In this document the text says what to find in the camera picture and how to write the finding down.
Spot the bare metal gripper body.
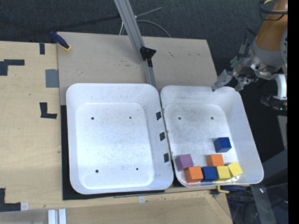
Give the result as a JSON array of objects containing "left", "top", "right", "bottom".
[{"left": 232, "top": 54, "right": 282, "bottom": 84}]

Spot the white plastic tray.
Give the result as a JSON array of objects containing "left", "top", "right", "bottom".
[
  {"left": 160, "top": 85, "right": 265, "bottom": 188},
  {"left": 65, "top": 83, "right": 174, "bottom": 195}
]

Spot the blue cube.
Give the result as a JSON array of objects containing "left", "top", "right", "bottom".
[
  {"left": 213, "top": 137, "right": 232, "bottom": 154},
  {"left": 201, "top": 166, "right": 219, "bottom": 181}
]

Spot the orange cube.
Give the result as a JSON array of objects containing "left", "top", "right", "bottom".
[
  {"left": 184, "top": 166, "right": 204, "bottom": 184},
  {"left": 206, "top": 154, "right": 225, "bottom": 168}
]

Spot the yellow cube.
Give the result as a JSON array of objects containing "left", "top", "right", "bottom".
[
  {"left": 227, "top": 161, "right": 244, "bottom": 178},
  {"left": 216, "top": 165, "right": 232, "bottom": 180}
]

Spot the purple cube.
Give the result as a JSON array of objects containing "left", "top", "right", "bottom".
[{"left": 174, "top": 154, "right": 195, "bottom": 171}]

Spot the pale wood board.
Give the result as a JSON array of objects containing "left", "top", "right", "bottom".
[{"left": 57, "top": 31, "right": 251, "bottom": 202}]

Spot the black cylinder on white bracket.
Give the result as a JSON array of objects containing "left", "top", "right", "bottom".
[{"left": 260, "top": 73, "right": 288, "bottom": 112}]

